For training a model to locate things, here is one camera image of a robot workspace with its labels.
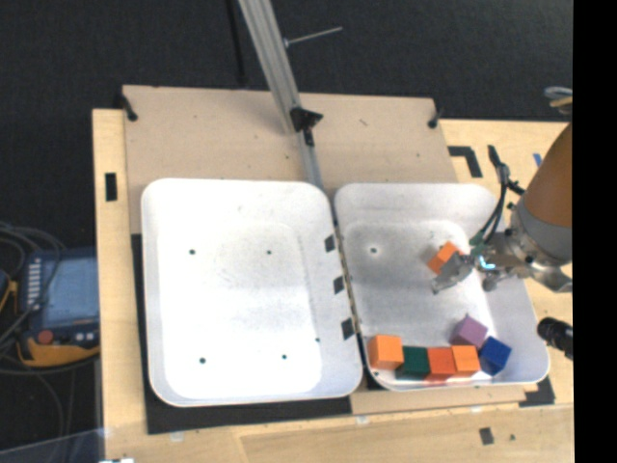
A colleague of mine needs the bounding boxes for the blue cube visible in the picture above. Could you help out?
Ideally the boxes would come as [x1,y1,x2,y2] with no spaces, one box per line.
[477,336,513,377]

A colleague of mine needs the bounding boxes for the brown flat board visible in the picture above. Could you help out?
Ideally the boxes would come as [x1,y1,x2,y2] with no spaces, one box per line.
[121,84,527,417]

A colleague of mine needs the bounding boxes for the thin black and white rod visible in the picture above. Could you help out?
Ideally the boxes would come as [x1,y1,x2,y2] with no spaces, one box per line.
[332,212,362,341]

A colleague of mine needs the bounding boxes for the green cube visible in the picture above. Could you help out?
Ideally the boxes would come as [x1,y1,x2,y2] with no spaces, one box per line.
[395,345,431,381]

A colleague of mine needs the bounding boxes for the white plastic tray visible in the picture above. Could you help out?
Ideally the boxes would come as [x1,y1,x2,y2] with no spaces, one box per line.
[333,181,551,393]
[140,177,364,408]

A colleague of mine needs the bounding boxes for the black cylinder on white bracket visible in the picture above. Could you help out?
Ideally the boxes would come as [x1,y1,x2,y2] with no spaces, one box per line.
[536,268,575,361]

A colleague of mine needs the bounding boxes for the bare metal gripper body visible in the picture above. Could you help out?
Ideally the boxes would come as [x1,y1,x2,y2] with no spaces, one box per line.
[474,231,574,293]

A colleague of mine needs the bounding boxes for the orange cube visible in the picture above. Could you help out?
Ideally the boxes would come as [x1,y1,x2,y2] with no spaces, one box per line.
[426,346,457,378]
[367,334,405,371]
[426,240,465,276]
[451,344,482,375]

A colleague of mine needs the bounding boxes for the purple cube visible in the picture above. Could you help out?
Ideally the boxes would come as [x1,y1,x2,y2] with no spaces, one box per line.
[449,313,490,349]

